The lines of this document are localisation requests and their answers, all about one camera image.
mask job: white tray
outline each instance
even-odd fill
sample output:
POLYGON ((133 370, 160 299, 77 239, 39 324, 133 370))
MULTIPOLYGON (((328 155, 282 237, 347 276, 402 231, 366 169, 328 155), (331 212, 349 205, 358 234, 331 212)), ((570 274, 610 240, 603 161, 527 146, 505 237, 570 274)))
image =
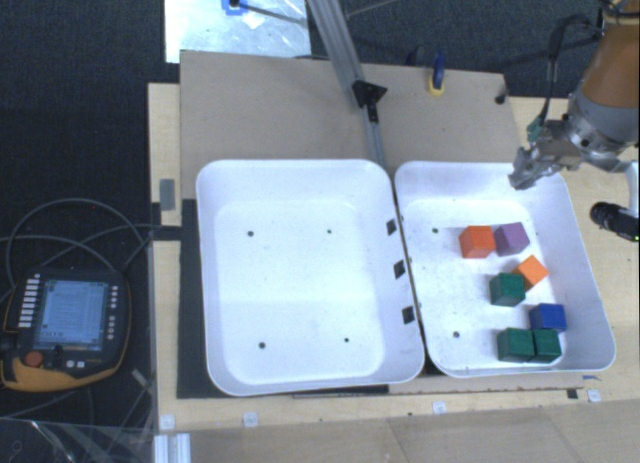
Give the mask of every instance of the white tray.
POLYGON ((380 167, 217 161, 196 189, 207 367, 218 388, 246 396, 420 372, 424 346, 380 167))
POLYGON ((554 175, 515 191, 507 179, 511 171, 509 164, 409 162, 396 173, 429 356, 455 377, 604 369, 615 358, 615 343, 564 180, 554 175), (520 255, 462 258, 458 236, 467 225, 517 221, 531 240, 520 255), (549 277, 516 307, 491 305, 489 280, 531 254, 549 277), (538 303, 565 307, 563 356, 551 364, 499 361, 498 332, 529 328, 528 311, 538 303))

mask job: orange cube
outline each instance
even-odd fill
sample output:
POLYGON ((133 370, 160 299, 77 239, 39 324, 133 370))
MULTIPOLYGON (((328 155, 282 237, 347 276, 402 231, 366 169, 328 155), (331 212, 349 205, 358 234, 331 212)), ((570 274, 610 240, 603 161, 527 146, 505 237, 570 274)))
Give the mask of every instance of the orange cube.
POLYGON ((549 276, 547 268, 544 267, 533 255, 518 265, 512 273, 517 273, 524 277, 524 287, 526 290, 531 289, 531 287, 540 282, 543 278, 549 276))
POLYGON ((468 226, 459 239, 465 259, 484 259, 496 249, 496 240, 490 226, 468 226))

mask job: black floor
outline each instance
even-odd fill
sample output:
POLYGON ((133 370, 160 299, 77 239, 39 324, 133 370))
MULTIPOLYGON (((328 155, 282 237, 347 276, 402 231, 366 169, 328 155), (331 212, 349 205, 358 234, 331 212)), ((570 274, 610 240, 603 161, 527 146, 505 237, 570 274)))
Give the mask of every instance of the black floor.
MULTIPOLYGON (((341 0, 347 12, 381 1, 341 0)), ((163 3, 0 0, 0 237, 30 209, 66 197, 103 201, 136 223, 149 222, 146 86, 177 82, 179 74, 176 65, 164 62, 163 3)), ((501 72, 512 95, 540 96, 546 91, 544 50, 555 21, 578 12, 595 19, 596 11, 592 0, 403 0, 354 16, 349 27, 364 62, 403 64, 424 44, 430 53, 444 50, 450 68, 501 72)), ((314 53, 322 54, 315 31, 311 36, 314 53)), ((583 38, 570 31, 567 42, 583 38)), ((591 44, 563 53, 558 96, 575 87, 593 49, 591 44)), ((90 208, 56 208, 25 231, 82 238, 110 223, 117 221, 90 208)), ((128 237, 121 233, 104 245, 116 262, 135 248, 128 237)), ((15 272, 53 249, 20 243, 15 272)), ((144 258, 133 264, 129 279, 135 325, 121 372, 96 384, 91 394, 80 390, 28 418, 114 426, 144 422, 150 398, 131 374, 137 369, 151 377, 144 258)), ((0 272, 0 294, 7 287, 0 272)), ((2 390, 0 415, 56 397, 2 390)))

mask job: black hole in bin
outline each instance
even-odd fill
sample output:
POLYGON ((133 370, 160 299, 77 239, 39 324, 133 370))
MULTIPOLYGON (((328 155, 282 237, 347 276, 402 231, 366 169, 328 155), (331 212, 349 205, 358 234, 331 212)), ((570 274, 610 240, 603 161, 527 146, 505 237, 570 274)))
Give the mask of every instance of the black hole in bin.
POLYGON ((413 313, 413 307, 402 309, 402 319, 404 320, 404 324, 409 324, 410 322, 416 320, 416 316, 413 313))
POLYGON ((404 268, 404 260, 399 260, 393 265, 393 272, 396 275, 396 278, 400 278, 405 273, 404 268))

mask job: red button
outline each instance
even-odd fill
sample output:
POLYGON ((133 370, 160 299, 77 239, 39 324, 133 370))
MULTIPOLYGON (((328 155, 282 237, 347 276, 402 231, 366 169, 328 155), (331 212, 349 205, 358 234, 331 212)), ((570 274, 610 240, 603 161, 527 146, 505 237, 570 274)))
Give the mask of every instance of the red button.
POLYGON ((44 361, 44 356, 40 351, 29 351, 24 357, 27 367, 40 367, 44 361))

